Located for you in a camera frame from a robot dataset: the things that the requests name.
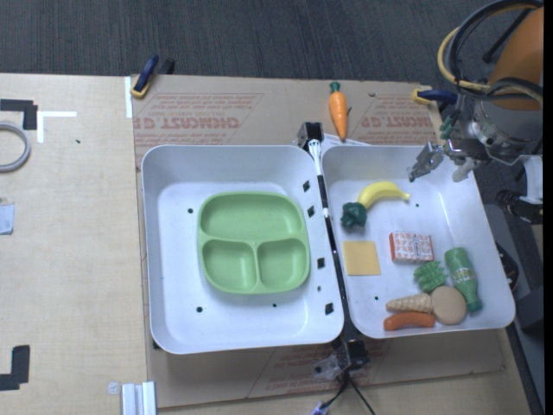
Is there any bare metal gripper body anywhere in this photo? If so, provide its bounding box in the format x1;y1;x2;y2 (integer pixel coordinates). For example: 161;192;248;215
444;121;520;166

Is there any white plastic tray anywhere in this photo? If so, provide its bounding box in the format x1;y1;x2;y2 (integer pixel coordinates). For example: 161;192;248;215
140;144;346;355
321;144;517;341

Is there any yellow banana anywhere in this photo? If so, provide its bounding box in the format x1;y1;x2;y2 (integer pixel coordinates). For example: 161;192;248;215
357;181;411;211

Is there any orange and white carton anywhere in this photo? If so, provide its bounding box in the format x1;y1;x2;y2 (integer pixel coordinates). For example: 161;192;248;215
388;231;435;265

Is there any green broccoli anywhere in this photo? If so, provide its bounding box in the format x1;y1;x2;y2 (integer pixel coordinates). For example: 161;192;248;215
340;201;369;232

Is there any white paper sheet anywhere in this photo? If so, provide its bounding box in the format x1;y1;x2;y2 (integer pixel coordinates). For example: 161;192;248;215
321;132;372;148

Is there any orange carrot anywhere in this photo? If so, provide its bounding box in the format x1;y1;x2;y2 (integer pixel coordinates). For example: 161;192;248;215
328;80;350;143

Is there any green bottle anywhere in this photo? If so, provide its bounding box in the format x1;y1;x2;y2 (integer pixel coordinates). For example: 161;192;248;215
443;246;484;314

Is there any green leafy vegetable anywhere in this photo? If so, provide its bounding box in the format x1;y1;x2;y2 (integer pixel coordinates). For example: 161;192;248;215
413;259;448;294

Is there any thin black and white rod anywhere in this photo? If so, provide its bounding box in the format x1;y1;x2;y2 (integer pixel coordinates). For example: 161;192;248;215
308;140;352;346

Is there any yellow cheese slice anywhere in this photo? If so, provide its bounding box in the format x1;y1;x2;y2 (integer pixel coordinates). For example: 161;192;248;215
341;239;382;277

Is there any tan round biscuit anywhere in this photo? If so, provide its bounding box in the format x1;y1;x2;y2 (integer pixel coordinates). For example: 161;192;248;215
430;285;468;326

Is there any beige waffle cone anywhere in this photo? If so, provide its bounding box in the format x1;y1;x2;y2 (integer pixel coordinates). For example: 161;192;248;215
385;292;434;315

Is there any orange sausage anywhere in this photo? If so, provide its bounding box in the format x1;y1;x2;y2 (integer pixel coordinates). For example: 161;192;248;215
383;311;436;332

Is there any brown cardboard board red print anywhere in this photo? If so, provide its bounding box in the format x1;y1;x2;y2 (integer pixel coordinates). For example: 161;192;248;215
130;73;507;411

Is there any green divided plate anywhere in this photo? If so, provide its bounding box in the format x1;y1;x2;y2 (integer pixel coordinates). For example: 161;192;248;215
196;191;311;295

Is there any grey tape roll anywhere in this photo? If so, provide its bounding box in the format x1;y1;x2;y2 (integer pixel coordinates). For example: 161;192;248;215
0;120;32;174

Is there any black cylinder on white bracket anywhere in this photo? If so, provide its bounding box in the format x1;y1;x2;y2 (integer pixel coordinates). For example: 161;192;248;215
495;154;544;225

